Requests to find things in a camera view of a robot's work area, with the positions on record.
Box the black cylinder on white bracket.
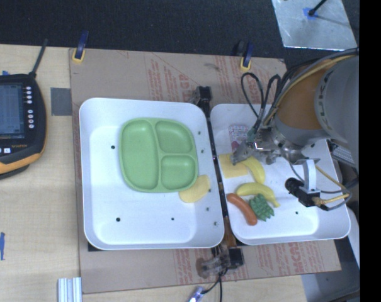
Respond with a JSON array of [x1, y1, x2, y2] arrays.
[[285, 159, 322, 208]]

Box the orange sausage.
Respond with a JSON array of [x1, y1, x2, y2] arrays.
[[225, 193, 258, 227]]

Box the thin black and white rod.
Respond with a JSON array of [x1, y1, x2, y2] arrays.
[[203, 101, 232, 249]]

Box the brown cardboard board red print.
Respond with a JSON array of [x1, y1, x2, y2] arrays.
[[68, 47, 343, 295]]

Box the pink and white packet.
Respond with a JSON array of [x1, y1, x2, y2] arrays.
[[228, 123, 251, 152]]

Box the white plastic tray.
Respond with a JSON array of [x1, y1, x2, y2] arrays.
[[209, 103, 352, 247], [78, 97, 225, 252]]

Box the yellow potato crisp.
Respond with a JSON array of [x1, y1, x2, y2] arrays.
[[178, 174, 212, 204]]

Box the green divided plate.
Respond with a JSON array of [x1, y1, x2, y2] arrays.
[[118, 117, 199, 194]]

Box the black block with thin wires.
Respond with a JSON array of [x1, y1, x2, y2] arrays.
[[192, 86, 213, 106], [209, 246, 245, 271]]

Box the green grapes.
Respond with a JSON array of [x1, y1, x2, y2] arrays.
[[248, 193, 275, 223]]

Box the yellow cheese slice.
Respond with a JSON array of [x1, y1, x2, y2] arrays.
[[218, 153, 250, 180]]

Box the yellow banana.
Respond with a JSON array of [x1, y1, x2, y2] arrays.
[[234, 181, 281, 209], [239, 155, 267, 185]]

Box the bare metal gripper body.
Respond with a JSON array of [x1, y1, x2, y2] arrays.
[[248, 128, 305, 164]]

